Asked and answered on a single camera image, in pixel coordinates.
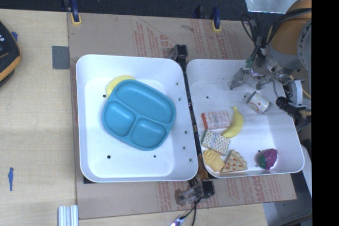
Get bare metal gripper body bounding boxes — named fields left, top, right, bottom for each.
left=249, top=57, right=293, bottom=85

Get small white can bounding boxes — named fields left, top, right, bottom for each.
left=244, top=91, right=272, bottom=115

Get yellow banana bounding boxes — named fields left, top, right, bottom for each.
left=221, top=105, right=245, bottom=139

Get orange and white carton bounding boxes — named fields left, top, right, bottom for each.
left=201, top=110, right=231, bottom=131

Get white plastic tray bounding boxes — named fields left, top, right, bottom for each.
left=75, top=54, right=199, bottom=184
left=185, top=59, right=305, bottom=179

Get thin black and white rod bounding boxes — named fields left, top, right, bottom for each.
left=180, top=57, right=205, bottom=181

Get yellow patterned carton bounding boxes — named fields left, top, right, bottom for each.
left=200, top=129, right=231, bottom=156

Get purple grapes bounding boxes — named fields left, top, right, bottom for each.
left=255, top=148, right=279, bottom=171

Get pizza slice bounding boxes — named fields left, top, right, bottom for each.
left=220, top=149, right=248, bottom=174

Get yellow ridged biscuit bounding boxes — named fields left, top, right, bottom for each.
left=202, top=149, right=226, bottom=173

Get blue divided plate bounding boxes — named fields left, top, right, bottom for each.
left=102, top=79, right=177, bottom=152

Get yellow round plate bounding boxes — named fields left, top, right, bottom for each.
left=105, top=75, right=137, bottom=99

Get brown cardboard board red print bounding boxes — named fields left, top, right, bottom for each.
left=66, top=12, right=298, bottom=220

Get black cylinder on white bracket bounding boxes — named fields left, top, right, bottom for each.
left=275, top=79, right=308, bottom=117

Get black block with thin wires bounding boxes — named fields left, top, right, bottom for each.
left=168, top=44, right=189, bottom=62
left=174, top=179, right=215, bottom=205

